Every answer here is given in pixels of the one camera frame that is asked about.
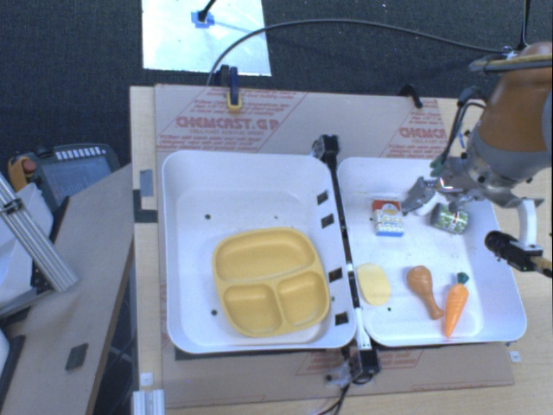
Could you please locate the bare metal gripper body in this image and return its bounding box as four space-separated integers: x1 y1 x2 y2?
437 156 520 206

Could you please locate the white plastic tray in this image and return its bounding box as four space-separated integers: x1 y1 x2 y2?
161 150 358 355
336 156 529 348

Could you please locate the orange carrot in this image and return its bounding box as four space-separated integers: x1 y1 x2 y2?
444 271 471 339

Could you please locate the pale yellow oval biscuit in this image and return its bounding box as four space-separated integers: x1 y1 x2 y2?
356 262 392 307

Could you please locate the thin black and white rod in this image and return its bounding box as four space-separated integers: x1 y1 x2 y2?
322 147 373 354

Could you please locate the blue and white carton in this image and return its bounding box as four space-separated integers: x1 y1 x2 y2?
372 209 406 238

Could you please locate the yellow divided plate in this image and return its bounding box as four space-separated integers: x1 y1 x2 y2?
212 227 332 338

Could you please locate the red carton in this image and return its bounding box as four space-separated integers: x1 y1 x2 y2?
371 199 404 218

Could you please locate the brown chicken drumstick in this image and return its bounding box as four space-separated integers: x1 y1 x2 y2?
405 265 446 321

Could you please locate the green can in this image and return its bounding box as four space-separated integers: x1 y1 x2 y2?
429 202 470 235

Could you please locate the black cylinder on white bracket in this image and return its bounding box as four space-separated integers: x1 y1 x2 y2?
483 198 546 272

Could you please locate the brown cardboard board red print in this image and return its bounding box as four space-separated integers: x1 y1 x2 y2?
153 83 516 408

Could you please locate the black block with thin wires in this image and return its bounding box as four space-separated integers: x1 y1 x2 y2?
311 133 341 160
347 347 382 383

